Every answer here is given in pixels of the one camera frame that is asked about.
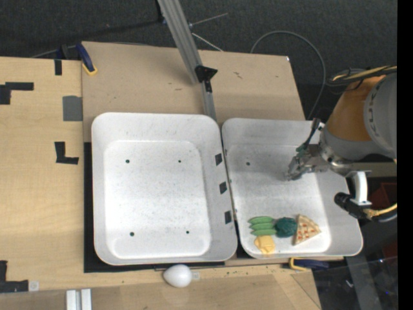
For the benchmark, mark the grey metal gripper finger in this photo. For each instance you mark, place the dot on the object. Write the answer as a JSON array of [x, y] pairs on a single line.
[[291, 171], [299, 173]]

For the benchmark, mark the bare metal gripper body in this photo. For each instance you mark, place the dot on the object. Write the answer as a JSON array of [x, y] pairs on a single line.
[[314, 162]]

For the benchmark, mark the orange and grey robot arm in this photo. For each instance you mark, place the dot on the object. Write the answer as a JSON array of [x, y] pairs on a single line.
[[351, 118]]

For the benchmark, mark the white plastic tray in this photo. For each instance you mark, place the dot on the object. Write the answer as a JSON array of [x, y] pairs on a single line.
[[274, 195], [158, 199]]

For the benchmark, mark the dark green broccoli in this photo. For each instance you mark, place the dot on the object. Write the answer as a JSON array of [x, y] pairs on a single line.
[[286, 227]]

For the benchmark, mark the pizza slice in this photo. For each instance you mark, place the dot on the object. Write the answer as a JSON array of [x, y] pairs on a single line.
[[305, 229]]

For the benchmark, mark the green pea pods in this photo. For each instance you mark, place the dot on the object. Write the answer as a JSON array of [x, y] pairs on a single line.
[[262, 226]]

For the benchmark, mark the yellow corn cob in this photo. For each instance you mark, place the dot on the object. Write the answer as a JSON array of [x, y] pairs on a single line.
[[264, 244]]

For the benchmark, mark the white egg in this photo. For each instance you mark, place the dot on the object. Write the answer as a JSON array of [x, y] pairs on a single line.
[[177, 275]]

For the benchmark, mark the black cylinder on white bracket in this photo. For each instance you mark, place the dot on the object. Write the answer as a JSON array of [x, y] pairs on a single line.
[[358, 189]]

